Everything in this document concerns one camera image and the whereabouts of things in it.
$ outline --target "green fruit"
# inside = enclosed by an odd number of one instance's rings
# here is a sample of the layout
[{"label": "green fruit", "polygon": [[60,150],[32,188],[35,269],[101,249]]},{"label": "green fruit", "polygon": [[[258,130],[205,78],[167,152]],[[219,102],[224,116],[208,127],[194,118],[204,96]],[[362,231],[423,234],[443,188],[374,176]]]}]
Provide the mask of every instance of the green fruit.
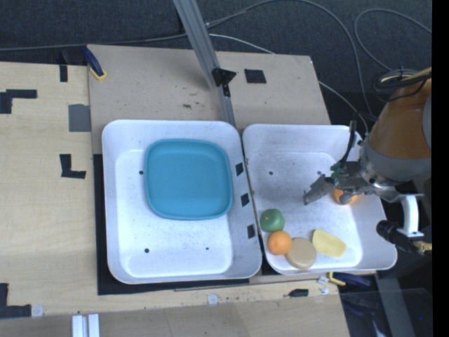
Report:
[{"label": "green fruit", "polygon": [[265,232],[282,231],[286,224],[278,209],[268,209],[260,216],[260,228]]}]

